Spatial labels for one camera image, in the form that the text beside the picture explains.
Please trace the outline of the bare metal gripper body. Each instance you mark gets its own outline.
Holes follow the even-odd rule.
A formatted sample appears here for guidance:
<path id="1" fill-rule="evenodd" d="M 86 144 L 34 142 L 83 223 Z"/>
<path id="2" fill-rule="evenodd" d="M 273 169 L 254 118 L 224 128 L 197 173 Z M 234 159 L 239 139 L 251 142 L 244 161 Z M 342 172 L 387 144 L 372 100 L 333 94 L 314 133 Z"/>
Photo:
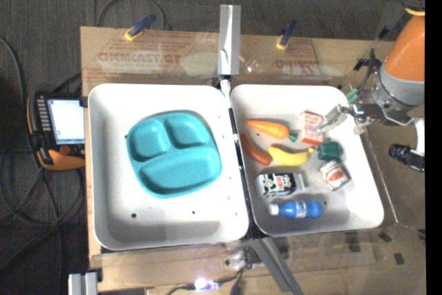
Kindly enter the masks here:
<path id="1" fill-rule="evenodd" d="M 348 112 L 359 124 L 381 123 L 407 126 L 412 122 L 408 112 L 412 106 L 398 101 L 382 86 L 352 89 L 347 94 Z"/>

